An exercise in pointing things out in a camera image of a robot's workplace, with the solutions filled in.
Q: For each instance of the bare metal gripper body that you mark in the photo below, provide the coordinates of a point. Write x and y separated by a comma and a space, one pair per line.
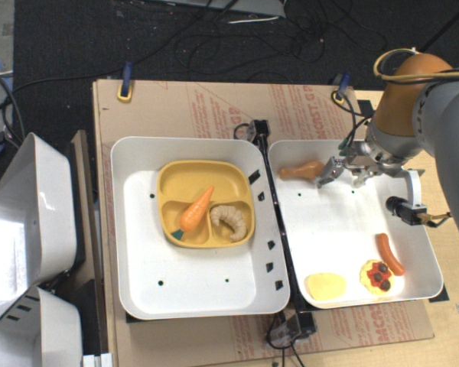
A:
371, 159

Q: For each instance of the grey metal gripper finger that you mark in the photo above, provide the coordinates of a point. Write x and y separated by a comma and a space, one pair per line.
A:
330, 172
361, 178

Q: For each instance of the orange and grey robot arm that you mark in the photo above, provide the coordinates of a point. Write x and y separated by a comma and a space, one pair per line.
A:
436, 121

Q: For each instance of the brown toy chicken drumstick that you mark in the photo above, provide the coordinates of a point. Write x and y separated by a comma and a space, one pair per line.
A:
302, 170

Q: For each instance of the white plastic tray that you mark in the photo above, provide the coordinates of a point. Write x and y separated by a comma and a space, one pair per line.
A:
199, 281
336, 235

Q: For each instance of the orange toy sausage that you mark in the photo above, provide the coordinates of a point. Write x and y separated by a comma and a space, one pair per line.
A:
389, 254

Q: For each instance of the yellow toy pizza red topping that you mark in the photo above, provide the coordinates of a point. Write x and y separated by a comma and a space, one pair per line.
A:
376, 279

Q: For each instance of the beige toy croissant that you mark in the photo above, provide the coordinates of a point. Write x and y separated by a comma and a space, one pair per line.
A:
235, 220

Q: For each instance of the pale yellow toy chip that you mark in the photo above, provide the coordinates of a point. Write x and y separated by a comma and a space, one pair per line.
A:
326, 287

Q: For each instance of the orange toy carrot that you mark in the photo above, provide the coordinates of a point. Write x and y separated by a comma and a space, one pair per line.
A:
194, 214

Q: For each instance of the yellow divided plate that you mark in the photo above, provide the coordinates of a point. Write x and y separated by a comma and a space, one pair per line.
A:
187, 178

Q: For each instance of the brown cardboard board red print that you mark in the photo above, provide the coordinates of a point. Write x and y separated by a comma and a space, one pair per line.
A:
199, 109

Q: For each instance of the black cylinder on white bracket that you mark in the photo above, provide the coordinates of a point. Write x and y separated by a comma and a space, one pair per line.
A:
403, 208

